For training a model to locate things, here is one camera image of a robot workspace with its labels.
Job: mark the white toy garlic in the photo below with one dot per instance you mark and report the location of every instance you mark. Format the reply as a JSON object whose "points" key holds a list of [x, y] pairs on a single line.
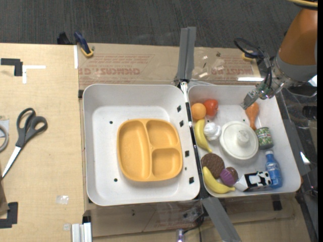
{"points": [[212, 131]]}

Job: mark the black and white milk carton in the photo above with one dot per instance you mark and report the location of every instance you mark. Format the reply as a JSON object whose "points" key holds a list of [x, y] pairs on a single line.
{"points": [[255, 181]]}

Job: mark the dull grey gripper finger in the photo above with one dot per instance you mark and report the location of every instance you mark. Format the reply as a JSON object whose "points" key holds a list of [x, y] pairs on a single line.
{"points": [[248, 100]]}

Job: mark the purple and brown cupcake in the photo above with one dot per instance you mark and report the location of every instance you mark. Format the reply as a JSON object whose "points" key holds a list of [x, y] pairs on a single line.
{"points": [[228, 176]]}

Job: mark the white bowl with lid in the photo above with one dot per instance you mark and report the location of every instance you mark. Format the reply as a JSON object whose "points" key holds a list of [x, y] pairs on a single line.
{"points": [[238, 140]]}

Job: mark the brown cardboard board red print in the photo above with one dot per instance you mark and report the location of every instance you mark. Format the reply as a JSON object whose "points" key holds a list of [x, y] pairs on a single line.
{"points": [[113, 59]]}

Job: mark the yellow banana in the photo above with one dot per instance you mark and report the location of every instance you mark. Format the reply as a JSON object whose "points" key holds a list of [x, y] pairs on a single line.
{"points": [[200, 133], [213, 183]]}

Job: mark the white plastic tray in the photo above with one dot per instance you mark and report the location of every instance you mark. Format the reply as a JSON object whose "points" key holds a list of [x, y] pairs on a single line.
{"points": [[101, 145], [285, 140]]}

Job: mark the red toy tomato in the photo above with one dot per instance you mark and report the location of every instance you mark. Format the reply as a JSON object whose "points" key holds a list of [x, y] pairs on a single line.
{"points": [[211, 107]]}

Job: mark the orange toy chicken drumstick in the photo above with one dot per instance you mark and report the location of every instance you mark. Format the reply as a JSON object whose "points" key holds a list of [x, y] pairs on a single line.
{"points": [[253, 115]]}

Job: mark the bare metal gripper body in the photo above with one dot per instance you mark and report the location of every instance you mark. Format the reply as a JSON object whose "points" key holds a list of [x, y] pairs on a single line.
{"points": [[275, 82]]}

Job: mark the orange toy orange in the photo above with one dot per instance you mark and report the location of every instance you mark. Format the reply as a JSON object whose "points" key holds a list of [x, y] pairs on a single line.
{"points": [[198, 112]]}

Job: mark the green small can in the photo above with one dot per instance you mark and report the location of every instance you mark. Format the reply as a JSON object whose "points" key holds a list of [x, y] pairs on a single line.
{"points": [[264, 138]]}

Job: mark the grey tape roll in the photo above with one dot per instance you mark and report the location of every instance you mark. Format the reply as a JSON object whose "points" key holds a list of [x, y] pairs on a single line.
{"points": [[5, 145]]}

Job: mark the brown round biscuit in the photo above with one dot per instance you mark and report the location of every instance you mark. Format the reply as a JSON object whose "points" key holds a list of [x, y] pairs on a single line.
{"points": [[212, 164]]}

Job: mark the blue plastic bottle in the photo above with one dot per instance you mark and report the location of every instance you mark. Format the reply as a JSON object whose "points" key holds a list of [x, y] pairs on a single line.
{"points": [[273, 169]]}

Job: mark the orange divided plate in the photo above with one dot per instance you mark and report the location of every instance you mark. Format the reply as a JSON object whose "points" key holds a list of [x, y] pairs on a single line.
{"points": [[133, 147]]}

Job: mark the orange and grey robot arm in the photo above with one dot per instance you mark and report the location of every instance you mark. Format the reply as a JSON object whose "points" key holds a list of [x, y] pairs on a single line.
{"points": [[300, 39]]}

